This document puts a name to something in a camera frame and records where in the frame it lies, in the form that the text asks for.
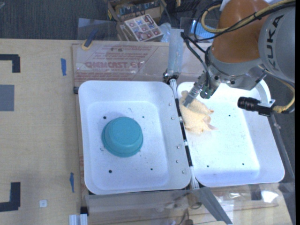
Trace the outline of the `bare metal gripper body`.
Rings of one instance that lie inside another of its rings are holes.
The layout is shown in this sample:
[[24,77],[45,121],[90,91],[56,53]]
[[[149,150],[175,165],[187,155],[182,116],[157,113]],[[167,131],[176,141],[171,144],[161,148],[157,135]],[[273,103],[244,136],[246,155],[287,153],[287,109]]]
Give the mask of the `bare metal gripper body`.
[[205,72],[198,77],[198,82],[200,84],[200,96],[204,99],[209,99],[215,93],[221,83],[231,85],[232,81],[234,80],[235,76],[222,74],[220,72],[216,74]]

